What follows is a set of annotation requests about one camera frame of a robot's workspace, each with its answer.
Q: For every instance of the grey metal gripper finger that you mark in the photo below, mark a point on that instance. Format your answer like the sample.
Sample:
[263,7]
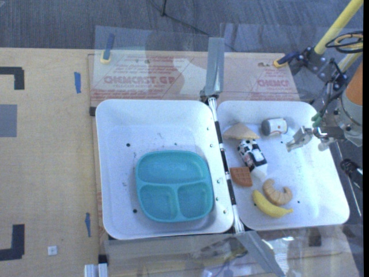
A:
[302,136]

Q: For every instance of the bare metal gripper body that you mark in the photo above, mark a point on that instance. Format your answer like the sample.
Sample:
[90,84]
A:
[343,131]

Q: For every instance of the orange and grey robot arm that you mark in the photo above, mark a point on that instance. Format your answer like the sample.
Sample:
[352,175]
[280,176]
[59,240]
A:
[355,91]

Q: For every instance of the grey and white can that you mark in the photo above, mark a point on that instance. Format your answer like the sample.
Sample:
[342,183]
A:
[274,126]

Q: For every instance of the white plastic tray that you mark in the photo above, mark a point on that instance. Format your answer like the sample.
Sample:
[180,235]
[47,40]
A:
[121,143]
[311,183]

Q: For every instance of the black and white cow carton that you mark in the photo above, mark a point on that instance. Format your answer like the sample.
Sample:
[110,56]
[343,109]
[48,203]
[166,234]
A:
[252,154]

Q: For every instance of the beige pizza slice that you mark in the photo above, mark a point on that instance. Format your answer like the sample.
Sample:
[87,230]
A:
[240,131]

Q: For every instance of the tan croissant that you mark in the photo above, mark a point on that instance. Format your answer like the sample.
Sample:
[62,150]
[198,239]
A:
[276,195]

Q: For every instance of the orange brown waffle biscuit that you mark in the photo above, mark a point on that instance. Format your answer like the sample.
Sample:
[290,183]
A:
[241,176]

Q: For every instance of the yellow banana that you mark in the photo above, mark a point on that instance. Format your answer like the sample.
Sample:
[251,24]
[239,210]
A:
[268,206]

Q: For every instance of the teal divided plate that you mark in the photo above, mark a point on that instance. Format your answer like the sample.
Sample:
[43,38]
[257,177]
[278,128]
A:
[173,166]

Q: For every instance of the brown cardboard board red print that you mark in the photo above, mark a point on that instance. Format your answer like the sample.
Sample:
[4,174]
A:
[161,76]

